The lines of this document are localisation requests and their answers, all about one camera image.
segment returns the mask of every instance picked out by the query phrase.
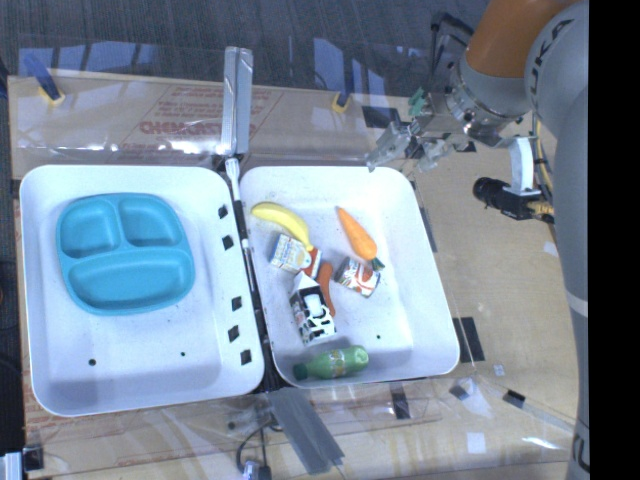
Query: green bottle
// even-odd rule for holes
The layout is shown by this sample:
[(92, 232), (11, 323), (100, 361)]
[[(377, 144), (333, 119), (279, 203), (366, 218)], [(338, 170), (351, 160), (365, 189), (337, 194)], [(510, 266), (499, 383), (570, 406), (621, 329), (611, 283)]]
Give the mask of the green bottle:
[(368, 364), (369, 354), (364, 347), (353, 345), (323, 352), (308, 363), (297, 364), (293, 367), (293, 375), (296, 380), (304, 380), (307, 377), (335, 379), (359, 372)]

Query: blue divided plate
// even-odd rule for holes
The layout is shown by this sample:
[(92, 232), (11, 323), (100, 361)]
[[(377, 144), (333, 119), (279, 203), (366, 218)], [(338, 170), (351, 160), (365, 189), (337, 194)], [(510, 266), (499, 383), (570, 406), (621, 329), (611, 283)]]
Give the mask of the blue divided plate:
[(85, 197), (67, 206), (56, 247), (69, 294), (99, 315), (170, 306), (193, 287), (195, 268), (180, 219), (150, 194)]

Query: banana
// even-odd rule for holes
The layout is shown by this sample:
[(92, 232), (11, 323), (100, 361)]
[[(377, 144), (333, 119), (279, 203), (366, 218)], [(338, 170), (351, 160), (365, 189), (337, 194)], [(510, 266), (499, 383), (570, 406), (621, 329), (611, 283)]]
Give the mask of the banana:
[(289, 208), (271, 201), (263, 201), (251, 208), (251, 215), (282, 226), (293, 238), (302, 242), (307, 251), (314, 249), (309, 239), (309, 226), (307, 226), (302, 217), (289, 210)]

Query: metal bracket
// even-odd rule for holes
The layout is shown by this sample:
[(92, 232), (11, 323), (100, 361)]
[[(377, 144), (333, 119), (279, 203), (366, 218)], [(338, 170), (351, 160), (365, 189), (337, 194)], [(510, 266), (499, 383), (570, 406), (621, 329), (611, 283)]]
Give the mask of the metal bracket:
[(24, 63), (27, 67), (27, 72), (34, 76), (40, 84), (42, 93), (46, 95), (53, 105), (60, 105), (64, 101), (65, 95), (56, 85), (47, 67), (33, 53), (25, 56)]
[(391, 121), (384, 133), (376, 141), (377, 147), (365, 155), (367, 167), (373, 171), (376, 167), (399, 158), (411, 141), (406, 126), (399, 127)]
[(301, 389), (267, 393), (271, 410), (307, 473), (326, 473), (342, 464), (344, 453)]
[(224, 53), (222, 131), (220, 145), (215, 151), (218, 155), (232, 156), (249, 151), (252, 82), (251, 50), (227, 47)]
[(514, 137), (508, 146), (511, 156), (511, 186), (504, 190), (517, 196), (540, 194), (533, 188), (534, 163), (529, 137)]
[(25, 446), (22, 449), (22, 463), (25, 472), (44, 469), (44, 453), (42, 446)]

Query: toy carrot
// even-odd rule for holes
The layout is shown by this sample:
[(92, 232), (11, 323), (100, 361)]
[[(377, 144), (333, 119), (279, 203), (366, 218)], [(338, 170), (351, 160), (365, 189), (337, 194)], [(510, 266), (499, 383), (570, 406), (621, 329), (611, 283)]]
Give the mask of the toy carrot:
[(384, 268), (384, 263), (376, 257), (378, 254), (378, 246), (374, 242), (373, 238), (369, 236), (369, 233), (367, 233), (360, 223), (344, 208), (337, 207), (337, 209), (340, 223), (347, 234), (347, 238), (349, 239), (349, 243), (351, 244), (354, 252), (362, 259), (370, 261), (373, 270), (382, 270)]
[(331, 281), (332, 275), (333, 266), (331, 265), (331, 263), (323, 261), (320, 265), (320, 269), (318, 270), (318, 277), (316, 277), (316, 282), (320, 285), (322, 295), (324, 295), (324, 301), (329, 307), (329, 313), (331, 314), (331, 316), (336, 316), (336, 309), (333, 306), (333, 302), (331, 301), (331, 294), (329, 292), (329, 281)]

